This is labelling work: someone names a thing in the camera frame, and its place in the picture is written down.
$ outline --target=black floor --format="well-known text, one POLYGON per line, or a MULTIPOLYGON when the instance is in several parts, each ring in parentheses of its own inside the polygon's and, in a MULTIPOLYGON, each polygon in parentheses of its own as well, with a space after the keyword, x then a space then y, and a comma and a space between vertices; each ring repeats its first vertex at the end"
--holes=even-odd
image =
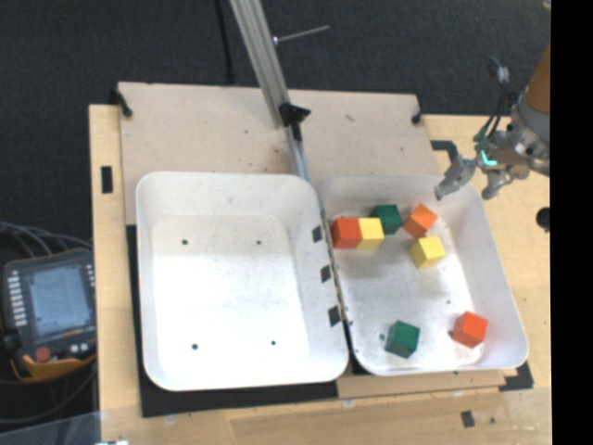
MULTIPOLYGON (((289 88, 415 94, 425 113, 488 114, 496 57, 523 90, 549 43, 544 0, 262 0, 289 88)), ((255 86, 221 0, 236 83, 255 86)), ((91 232, 89 104, 120 81, 225 84, 214 0, 0 0, 0 221, 91 232)), ((0 239, 2 260, 13 254, 0 239)), ((10 378, 0 352, 1 377, 10 378)), ((72 391, 0 385, 0 417, 37 413, 72 391)), ((48 419, 91 411, 86 390, 48 419)), ((14 426, 2 425, 0 431, 14 426)))

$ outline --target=yellow block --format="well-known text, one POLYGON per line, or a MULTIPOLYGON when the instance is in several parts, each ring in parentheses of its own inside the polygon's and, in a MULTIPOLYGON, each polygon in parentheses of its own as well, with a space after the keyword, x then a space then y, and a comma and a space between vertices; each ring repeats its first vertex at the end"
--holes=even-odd
POLYGON ((359 218, 362 240, 356 248, 378 248, 385 240, 380 218, 359 218))
POLYGON ((437 264, 447 252, 438 235, 429 235, 416 239, 410 248, 411 256, 416 267, 428 267, 437 264))

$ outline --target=screen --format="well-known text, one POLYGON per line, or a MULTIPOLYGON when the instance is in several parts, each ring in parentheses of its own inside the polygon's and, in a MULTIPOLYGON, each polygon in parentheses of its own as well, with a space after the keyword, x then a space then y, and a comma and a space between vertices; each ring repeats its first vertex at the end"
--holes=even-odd
POLYGON ((40 337, 85 326, 92 321, 80 265, 64 265, 27 275, 40 337))

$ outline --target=emergency stop button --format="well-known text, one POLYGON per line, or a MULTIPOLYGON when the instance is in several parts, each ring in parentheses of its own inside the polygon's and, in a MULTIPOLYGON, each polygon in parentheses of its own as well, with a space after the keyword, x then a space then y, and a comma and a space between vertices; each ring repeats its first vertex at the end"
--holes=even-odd
POLYGON ((52 351, 47 346, 40 346, 35 350, 35 359, 37 362, 48 362, 52 357, 52 351))

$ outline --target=wooden table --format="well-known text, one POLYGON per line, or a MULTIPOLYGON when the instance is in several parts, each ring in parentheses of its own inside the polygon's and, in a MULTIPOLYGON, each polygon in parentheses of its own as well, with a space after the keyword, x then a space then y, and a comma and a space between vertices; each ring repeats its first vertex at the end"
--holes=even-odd
MULTIPOLYGON (((159 163, 163 167, 173 164, 182 169, 203 169, 200 165, 203 158, 187 158, 187 154, 196 151, 183 140, 205 136, 204 131, 198 135, 196 132, 200 132, 200 124, 212 123, 211 118, 227 118, 229 125, 236 124, 236 115, 224 109, 225 97, 242 101, 239 110, 247 111, 248 115, 241 118, 236 130, 244 135, 249 133, 255 146, 261 143, 260 131, 269 131, 270 127, 267 109, 260 104, 263 99, 259 101, 259 89, 122 83, 120 90, 134 111, 130 120, 122 118, 120 108, 115 106, 93 105, 89 110, 99 398, 104 440, 122 438, 132 445, 551 443, 549 234, 536 225, 538 210, 549 206, 549 179, 536 173, 525 181, 504 187, 497 198, 484 204, 528 335, 532 388, 499 390, 498 387, 517 375, 515 370, 401 376, 385 382, 346 373, 338 380, 340 398, 337 400, 143 418, 125 235, 126 223, 133 219, 129 193, 134 180, 143 171, 162 168, 159 163), (172 144, 178 151, 169 154, 166 160, 153 154, 147 161, 154 145, 143 147, 142 143, 158 136, 150 133, 155 126, 169 130, 160 132, 159 143, 172 144), (104 193, 102 173, 106 168, 113 186, 104 193)), ((486 120, 486 117, 433 115, 423 116, 419 125, 411 126, 410 118, 418 109, 413 95, 294 91, 291 97, 294 104, 312 109, 303 127, 316 187, 323 177, 332 173, 389 174, 410 172, 410 167, 416 167, 413 172, 443 172, 448 166, 448 156, 445 152, 432 151, 430 141, 451 141, 461 154, 470 156, 472 137, 486 120), (383 142, 377 144, 372 137, 360 137, 365 134, 363 126, 364 130, 378 132, 377 140, 383 142), (326 149, 326 144, 335 140, 336 132, 332 131, 340 131, 344 136, 333 151, 326 149), (369 154, 356 159, 348 153, 361 147, 369 154), (392 155, 386 159, 385 154, 392 155)), ((228 143, 211 146, 209 153, 228 149, 233 154, 233 150, 244 150, 247 155, 246 138, 242 142, 237 147, 228 143)), ((241 161, 241 157, 233 158, 230 170, 287 172, 282 140, 279 138, 272 145, 277 150, 271 151, 270 158, 245 156, 241 161)), ((478 173, 472 183, 481 191, 486 178, 478 173)))

